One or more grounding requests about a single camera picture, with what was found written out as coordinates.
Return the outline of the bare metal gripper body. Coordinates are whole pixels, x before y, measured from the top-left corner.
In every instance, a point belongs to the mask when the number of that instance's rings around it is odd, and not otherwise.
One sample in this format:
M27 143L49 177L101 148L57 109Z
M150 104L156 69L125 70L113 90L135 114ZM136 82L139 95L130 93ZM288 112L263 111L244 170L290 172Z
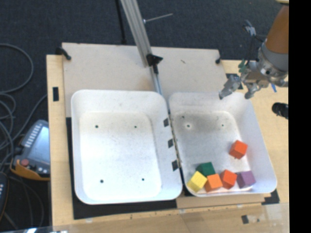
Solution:
M255 61L242 60L240 63L241 81L246 87L268 87L273 84L278 87L288 87L286 80L288 71L277 69L265 58Z

